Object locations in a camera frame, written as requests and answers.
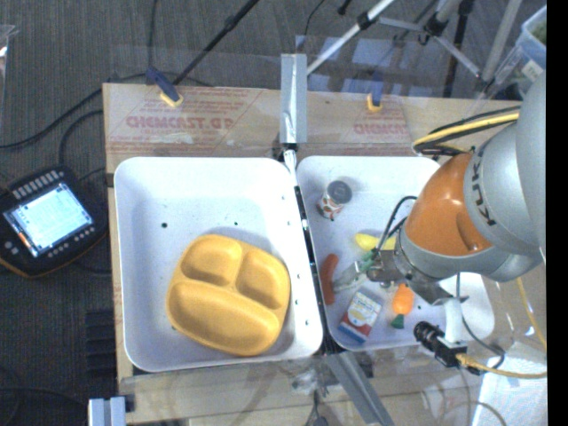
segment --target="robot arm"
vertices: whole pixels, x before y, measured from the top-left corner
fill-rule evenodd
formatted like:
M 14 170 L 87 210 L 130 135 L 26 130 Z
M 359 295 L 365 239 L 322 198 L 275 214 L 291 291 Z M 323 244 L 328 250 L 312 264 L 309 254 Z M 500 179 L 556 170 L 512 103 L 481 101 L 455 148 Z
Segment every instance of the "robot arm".
M 513 280 L 546 258 L 545 157 L 546 71 L 518 121 L 444 164 L 415 202 L 395 262 L 419 295 L 457 272 Z

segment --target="metal can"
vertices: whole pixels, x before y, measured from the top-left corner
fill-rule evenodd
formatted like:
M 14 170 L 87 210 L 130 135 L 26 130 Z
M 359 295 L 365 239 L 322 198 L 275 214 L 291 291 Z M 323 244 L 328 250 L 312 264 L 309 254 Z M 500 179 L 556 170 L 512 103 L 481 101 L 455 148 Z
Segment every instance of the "metal can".
M 351 188 L 344 181 L 332 181 L 317 204 L 319 213 L 333 221 L 343 206 L 351 200 L 352 195 Z

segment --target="display screen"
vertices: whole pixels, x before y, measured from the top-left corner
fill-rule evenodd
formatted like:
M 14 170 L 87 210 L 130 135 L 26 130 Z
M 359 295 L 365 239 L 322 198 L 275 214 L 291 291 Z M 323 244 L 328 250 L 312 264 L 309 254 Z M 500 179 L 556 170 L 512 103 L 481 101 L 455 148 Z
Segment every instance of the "display screen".
M 49 251 L 93 222 L 65 183 L 6 211 L 4 217 L 33 256 Z

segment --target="dark floor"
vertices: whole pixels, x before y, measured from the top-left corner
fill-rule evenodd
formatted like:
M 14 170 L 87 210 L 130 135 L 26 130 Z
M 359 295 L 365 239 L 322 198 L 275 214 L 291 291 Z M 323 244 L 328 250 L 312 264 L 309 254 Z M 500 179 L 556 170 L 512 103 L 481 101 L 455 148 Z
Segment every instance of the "dark floor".
M 95 113 L 76 126 L 73 122 L 102 108 L 97 91 L 104 81 L 145 71 L 149 43 L 155 47 L 156 61 L 167 60 L 179 72 L 247 1 L 158 0 L 153 27 L 154 0 L 0 0 L 0 25 L 13 25 L 17 32 L 10 41 L 5 81 L 0 183 L 64 162 L 84 177 L 85 188 L 105 207 L 106 188 L 99 170 L 105 166 L 102 116 Z M 343 35 L 357 16 L 380 0 L 353 0 L 344 16 L 337 13 L 344 0 L 325 0 L 318 7 L 320 1 L 261 0 L 215 52 L 277 59 L 296 50 L 299 36 L 307 34 L 317 43 Z M 384 15 L 413 21 L 430 1 L 397 0 Z M 507 1 L 477 0 L 469 16 L 462 51 L 478 65 L 485 63 Z M 523 1 L 505 53 L 518 38 L 521 24 L 546 2 Z M 449 39 L 455 24 L 452 18 Z M 346 46 L 340 63 L 351 63 L 359 41 L 390 41 L 400 34 L 399 28 L 374 24 Z M 430 59 L 428 65 L 437 82 L 432 79 L 418 90 L 439 94 L 448 57 L 440 57 L 439 49 L 433 52 L 437 62 Z M 198 66 L 190 80 L 278 87 L 277 76 L 257 75 L 254 68 L 238 80 L 230 75 L 225 79 L 212 76 L 207 63 Z M 471 74 L 458 67 L 452 96 L 469 98 L 474 85 Z M 79 263 L 40 280 L 2 272 L 0 424 L 84 424 L 88 399 L 114 394 L 112 372 L 88 370 L 91 360 L 85 326 L 91 312 L 113 308 L 108 253 L 104 240 Z M 5 392 L 4 387 L 10 386 L 29 390 Z

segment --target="yellow divided dish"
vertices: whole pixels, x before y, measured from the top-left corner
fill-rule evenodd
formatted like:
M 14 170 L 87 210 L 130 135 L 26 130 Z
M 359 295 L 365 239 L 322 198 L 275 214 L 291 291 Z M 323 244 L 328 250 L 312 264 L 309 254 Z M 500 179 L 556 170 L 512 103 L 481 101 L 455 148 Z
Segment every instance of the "yellow divided dish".
M 243 241 L 203 235 L 172 276 L 166 312 L 198 343 L 241 357 L 267 351 L 282 330 L 290 297 L 286 266 Z

